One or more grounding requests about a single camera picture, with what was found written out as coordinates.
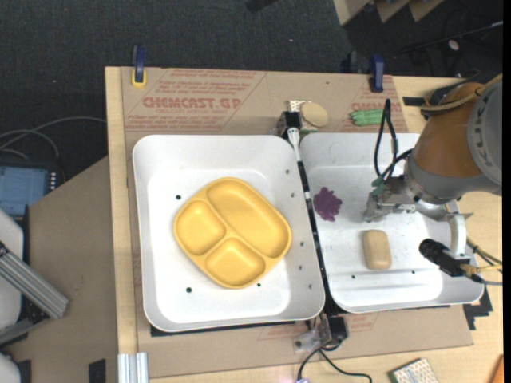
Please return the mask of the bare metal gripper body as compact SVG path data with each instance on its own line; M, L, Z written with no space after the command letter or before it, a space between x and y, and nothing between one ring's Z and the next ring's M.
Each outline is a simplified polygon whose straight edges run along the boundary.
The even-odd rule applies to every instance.
M417 201L414 182L410 176L392 176L384 180L379 176L371 184L363 218L366 222L384 219L389 214L415 213Z

